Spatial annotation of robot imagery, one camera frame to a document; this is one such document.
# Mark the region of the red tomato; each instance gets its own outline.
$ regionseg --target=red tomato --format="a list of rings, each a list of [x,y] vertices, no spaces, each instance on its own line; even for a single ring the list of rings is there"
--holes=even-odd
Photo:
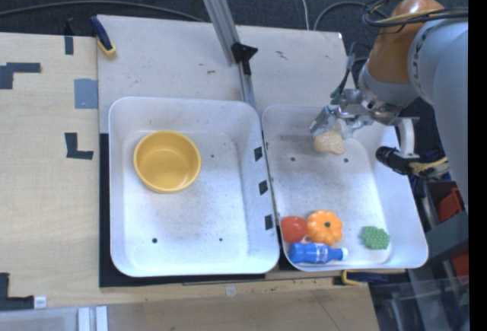
[[[298,216],[286,216],[281,220],[282,238],[288,243],[301,242],[307,235],[307,222]]]

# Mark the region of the toy tomato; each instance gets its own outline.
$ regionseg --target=toy tomato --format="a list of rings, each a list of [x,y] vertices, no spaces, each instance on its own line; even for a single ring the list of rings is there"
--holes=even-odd
[[[286,216],[281,220],[281,233],[288,243],[300,242],[307,235],[307,222],[298,216]]]
[[[342,221],[331,211],[322,209],[307,218],[307,235],[314,243],[331,246],[342,239]]]

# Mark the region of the white tray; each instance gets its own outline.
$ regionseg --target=white tray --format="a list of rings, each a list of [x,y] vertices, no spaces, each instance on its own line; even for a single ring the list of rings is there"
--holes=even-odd
[[[274,105],[263,114],[269,173],[279,219],[302,218],[317,209],[334,211],[343,222],[349,257],[326,265],[294,264],[304,271],[336,269],[403,269],[420,267],[428,245],[406,176],[375,158],[381,145],[398,147],[393,127],[375,123],[345,140],[343,155],[316,151],[310,124],[320,107]],[[385,250],[369,250],[361,242],[364,226],[383,228],[390,235]],[[282,241],[286,256],[288,243]]]
[[[178,193],[152,192],[133,167],[138,141],[159,129],[189,136],[202,155],[198,179]],[[110,108],[109,140],[110,251],[120,272],[258,274],[275,266],[279,242],[266,160],[258,158],[261,125],[251,106],[125,97]]]

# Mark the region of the robotic arm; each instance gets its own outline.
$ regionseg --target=robotic arm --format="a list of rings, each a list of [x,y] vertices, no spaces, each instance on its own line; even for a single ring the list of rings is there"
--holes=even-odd
[[[372,5],[373,12],[380,4]],[[401,174],[432,166],[414,152],[414,122],[399,114],[417,97],[434,108],[445,154],[435,170],[450,170],[468,206],[468,11],[435,0],[401,0],[382,27],[358,76],[356,89],[342,89],[310,127],[318,151],[330,135],[352,136],[377,121],[399,130],[399,150],[380,147],[377,159]]]

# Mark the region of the yellow bowl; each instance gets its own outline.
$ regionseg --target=yellow bowl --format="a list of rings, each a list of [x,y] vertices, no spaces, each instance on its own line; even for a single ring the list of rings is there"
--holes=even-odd
[[[195,182],[201,170],[201,155],[195,143],[182,133],[156,131],[135,147],[134,167],[149,189],[175,193]]]

